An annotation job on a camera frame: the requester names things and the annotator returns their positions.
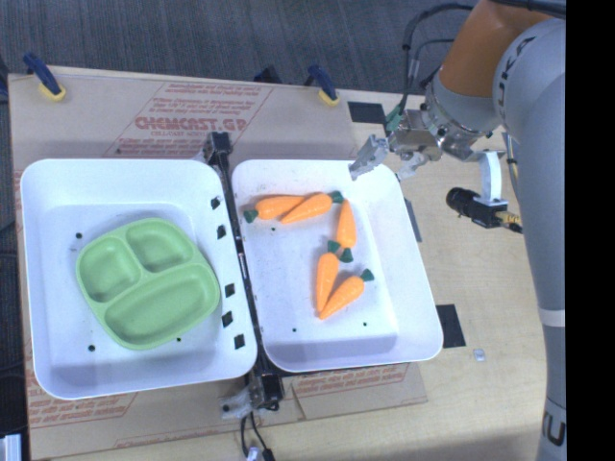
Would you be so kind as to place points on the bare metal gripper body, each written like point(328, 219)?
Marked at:
point(432, 137)

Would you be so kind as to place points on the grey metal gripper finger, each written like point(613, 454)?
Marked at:
point(369, 156)
point(409, 165)

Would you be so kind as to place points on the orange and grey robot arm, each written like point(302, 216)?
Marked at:
point(533, 113)

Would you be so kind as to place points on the orange toy carrot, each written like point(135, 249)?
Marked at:
point(327, 276)
point(346, 226)
point(310, 206)
point(276, 206)
point(345, 293)

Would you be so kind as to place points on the white plastic tray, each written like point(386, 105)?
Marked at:
point(288, 267)
point(57, 257)

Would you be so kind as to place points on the thin black rod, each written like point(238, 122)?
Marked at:
point(241, 267)

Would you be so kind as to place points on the brown cardboard board red print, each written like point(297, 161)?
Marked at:
point(192, 113)

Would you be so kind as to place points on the green divided plate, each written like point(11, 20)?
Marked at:
point(149, 283)

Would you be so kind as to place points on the black cylinder on white bracket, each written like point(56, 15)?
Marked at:
point(480, 200)

